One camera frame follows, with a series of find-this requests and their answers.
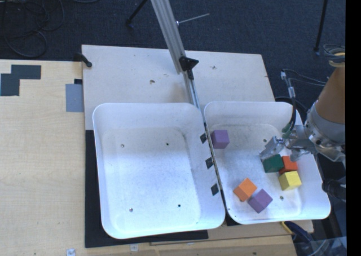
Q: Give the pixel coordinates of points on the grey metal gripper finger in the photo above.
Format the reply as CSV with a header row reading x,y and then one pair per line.
x,y
271,149
298,154

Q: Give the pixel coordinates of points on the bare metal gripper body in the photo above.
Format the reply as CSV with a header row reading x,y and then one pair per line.
x,y
306,140

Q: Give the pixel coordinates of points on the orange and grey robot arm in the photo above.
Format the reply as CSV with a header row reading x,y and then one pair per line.
x,y
332,99

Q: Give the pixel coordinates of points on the red cube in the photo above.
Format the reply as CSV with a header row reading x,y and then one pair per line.
x,y
290,164

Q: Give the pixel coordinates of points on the green cube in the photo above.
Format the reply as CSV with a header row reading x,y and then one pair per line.
x,y
273,163

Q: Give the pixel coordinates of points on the white plastic tray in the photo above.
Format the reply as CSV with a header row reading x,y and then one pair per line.
x,y
152,176
248,164

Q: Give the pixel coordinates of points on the yellow cube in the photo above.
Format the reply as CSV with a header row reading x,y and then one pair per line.
x,y
290,180

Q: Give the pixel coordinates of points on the orange cube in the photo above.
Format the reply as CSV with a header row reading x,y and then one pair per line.
x,y
244,189

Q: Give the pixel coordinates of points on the purple cube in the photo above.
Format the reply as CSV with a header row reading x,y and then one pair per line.
x,y
220,139
260,200

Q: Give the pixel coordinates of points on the pale wood board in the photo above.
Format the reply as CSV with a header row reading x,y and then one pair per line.
x,y
127,77

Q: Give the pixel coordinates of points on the black cylinder on white bracket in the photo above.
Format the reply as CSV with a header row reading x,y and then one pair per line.
x,y
334,188

